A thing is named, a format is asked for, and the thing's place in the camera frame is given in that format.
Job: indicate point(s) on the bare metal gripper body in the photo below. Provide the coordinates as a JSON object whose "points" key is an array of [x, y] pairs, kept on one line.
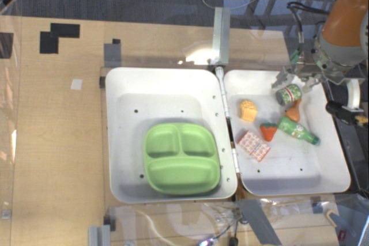
{"points": [[310, 69]]}

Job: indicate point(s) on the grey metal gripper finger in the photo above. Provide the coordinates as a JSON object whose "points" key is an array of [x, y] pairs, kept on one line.
{"points": [[283, 77], [310, 83]]}

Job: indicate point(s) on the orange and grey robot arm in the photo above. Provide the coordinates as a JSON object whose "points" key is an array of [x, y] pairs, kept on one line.
{"points": [[344, 20]]}

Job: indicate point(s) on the green and white can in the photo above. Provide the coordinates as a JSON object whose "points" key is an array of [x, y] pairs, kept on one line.
{"points": [[288, 94]]}

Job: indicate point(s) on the orange toy pear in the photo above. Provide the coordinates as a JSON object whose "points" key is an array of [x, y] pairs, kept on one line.
{"points": [[294, 113]]}

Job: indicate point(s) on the yellow orange toy muffin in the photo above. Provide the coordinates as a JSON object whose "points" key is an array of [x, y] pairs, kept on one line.
{"points": [[248, 111]]}

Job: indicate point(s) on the green plastic bottle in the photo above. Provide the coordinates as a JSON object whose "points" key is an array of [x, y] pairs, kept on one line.
{"points": [[294, 128]]}

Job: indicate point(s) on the red toy strawberry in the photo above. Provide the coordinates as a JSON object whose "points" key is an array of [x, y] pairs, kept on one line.
{"points": [[268, 131]]}

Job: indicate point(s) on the orange and white patterned carton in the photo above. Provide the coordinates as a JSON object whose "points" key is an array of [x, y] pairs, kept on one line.
{"points": [[253, 146]]}

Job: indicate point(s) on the white plastic tray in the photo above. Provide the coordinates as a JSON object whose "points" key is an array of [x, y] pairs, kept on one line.
{"points": [[127, 135], [288, 173]]}

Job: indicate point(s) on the pale wood board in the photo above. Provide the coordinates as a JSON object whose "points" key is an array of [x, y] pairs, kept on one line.
{"points": [[173, 46]]}

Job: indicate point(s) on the green divided plate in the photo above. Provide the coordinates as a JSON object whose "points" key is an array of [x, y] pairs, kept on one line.
{"points": [[178, 170]]}

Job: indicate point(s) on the black cylinder on white bracket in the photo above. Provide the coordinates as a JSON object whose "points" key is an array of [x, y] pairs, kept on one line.
{"points": [[353, 98]]}

